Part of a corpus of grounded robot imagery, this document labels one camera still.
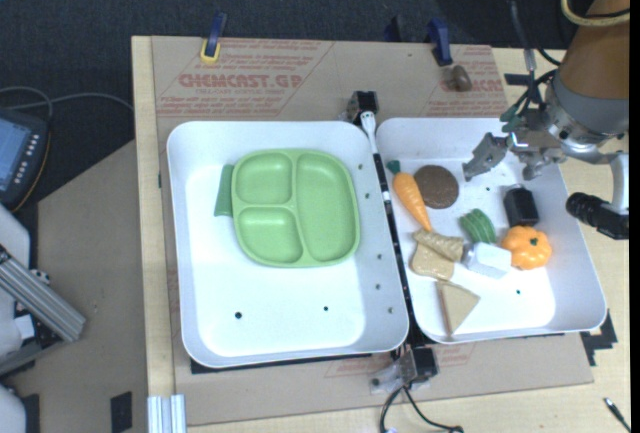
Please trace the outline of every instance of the green plate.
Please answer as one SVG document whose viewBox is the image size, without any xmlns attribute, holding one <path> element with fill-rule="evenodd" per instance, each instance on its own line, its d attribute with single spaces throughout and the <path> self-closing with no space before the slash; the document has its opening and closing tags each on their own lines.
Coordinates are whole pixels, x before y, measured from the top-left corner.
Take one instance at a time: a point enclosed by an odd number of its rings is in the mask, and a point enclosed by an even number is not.
<svg viewBox="0 0 640 433">
<path fill-rule="evenodd" d="M 262 264 L 337 264 L 350 257 L 360 241 L 351 175 L 325 152 L 248 154 L 233 169 L 231 202 L 238 242 Z"/>
</svg>

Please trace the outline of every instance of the electronic device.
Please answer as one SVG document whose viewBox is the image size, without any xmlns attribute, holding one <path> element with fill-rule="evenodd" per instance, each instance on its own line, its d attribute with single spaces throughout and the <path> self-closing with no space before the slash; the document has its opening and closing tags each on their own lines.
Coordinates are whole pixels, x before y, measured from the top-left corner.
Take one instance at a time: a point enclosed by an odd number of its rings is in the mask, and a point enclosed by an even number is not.
<svg viewBox="0 0 640 433">
<path fill-rule="evenodd" d="M 561 0 L 561 6 L 579 27 L 549 79 L 545 100 L 537 89 L 544 76 L 531 79 L 535 64 L 525 48 L 530 74 L 515 77 L 528 78 L 528 90 L 500 117 L 507 135 L 486 133 L 473 158 L 463 164 L 464 176 L 469 181 L 491 170 L 509 151 L 526 165 L 526 180 L 567 157 L 609 164 L 614 183 L 611 202 L 574 193 L 566 209 L 613 239 L 629 239 L 629 154 L 599 149 L 629 129 L 630 0 L 594 0 L 584 16 L 572 11 L 570 0 Z"/>
<path fill-rule="evenodd" d="M 0 203 L 14 209 L 30 193 L 44 164 L 49 126 L 37 117 L 0 109 Z"/>
</svg>

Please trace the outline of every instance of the yellow cable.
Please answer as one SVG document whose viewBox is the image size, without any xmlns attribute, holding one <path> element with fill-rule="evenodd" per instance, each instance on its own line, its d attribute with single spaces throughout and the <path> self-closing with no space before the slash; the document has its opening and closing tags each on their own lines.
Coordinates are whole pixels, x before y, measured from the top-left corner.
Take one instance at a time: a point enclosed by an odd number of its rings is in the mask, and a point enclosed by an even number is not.
<svg viewBox="0 0 640 433">
<path fill-rule="evenodd" d="M 569 0 L 560 0 L 560 6 L 562 8 L 562 13 L 564 14 L 564 16 L 571 22 L 579 26 L 615 26 L 616 24 L 621 24 L 628 21 L 631 15 L 630 12 L 625 12 L 614 17 L 582 17 L 571 10 L 571 7 L 569 6 Z"/>
</svg>

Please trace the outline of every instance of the blue clamp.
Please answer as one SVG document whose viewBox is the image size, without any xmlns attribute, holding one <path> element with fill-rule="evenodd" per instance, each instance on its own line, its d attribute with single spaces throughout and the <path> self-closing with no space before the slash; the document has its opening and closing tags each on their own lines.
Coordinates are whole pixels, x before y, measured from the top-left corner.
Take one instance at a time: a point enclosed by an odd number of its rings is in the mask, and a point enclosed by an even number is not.
<svg viewBox="0 0 640 433">
<path fill-rule="evenodd" d="M 222 36 L 226 24 L 227 14 L 216 12 L 213 17 L 213 22 L 211 23 L 209 38 L 202 42 L 202 49 L 200 49 L 200 59 L 203 63 L 211 65 L 218 61 L 218 57 L 220 56 L 220 43 L 218 39 Z"/>
<path fill-rule="evenodd" d="M 427 24 L 427 41 L 436 44 L 436 47 L 433 48 L 433 56 L 435 56 L 438 65 L 444 67 L 453 63 L 449 49 L 449 30 L 447 25 L 437 17 L 431 19 Z"/>
</svg>

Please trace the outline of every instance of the white tray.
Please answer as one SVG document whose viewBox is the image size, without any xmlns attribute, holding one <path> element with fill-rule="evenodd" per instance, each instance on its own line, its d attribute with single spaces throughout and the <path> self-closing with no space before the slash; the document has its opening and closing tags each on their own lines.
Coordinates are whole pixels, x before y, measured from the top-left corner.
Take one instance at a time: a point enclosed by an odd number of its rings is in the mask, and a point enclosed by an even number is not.
<svg viewBox="0 0 640 433">
<path fill-rule="evenodd" d="M 464 237 L 458 219 L 479 208 L 491 218 L 501 238 L 509 227 L 502 203 L 505 188 L 522 183 L 534 195 L 540 216 L 536 228 L 548 235 L 554 250 L 544 268 L 512 269 L 499 280 L 456 264 L 452 281 L 481 299 L 450 336 L 445 330 L 435 280 L 417 275 L 408 266 L 415 250 L 412 233 L 420 226 L 392 192 L 416 321 L 421 330 L 437 342 L 586 331 L 600 326 L 606 316 L 604 295 L 582 232 L 577 220 L 565 211 L 568 194 L 557 165 L 544 168 L 542 176 L 525 182 L 524 165 L 509 153 L 491 172 L 465 182 L 462 163 L 471 159 L 473 149 L 486 132 L 504 136 L 500 129 L 501 124 L 493 119 L 394 118 L 383 122 L 377 132 L 378 148 L 385 164 L 399 160 L 402 170 L 409 173 L 425 164 L 437 164 L 456 177 L 460 195 L 455 204 L 447 209 L 429 209 L 434 230 Z M 391 182 L 391 173 L 387 177 Z"/>
<path fill-rule="evenodd" d="M 274 268 L 214 217 L 222 167 L 262 149 L 316 149 L 351 173 L 360 244 L 324 268 Z M 167 142 L 182 338 L 214 368 L 392 351 L 409 321 L 369 142 L 345 122 L 187 122 Z"/>
</svg>

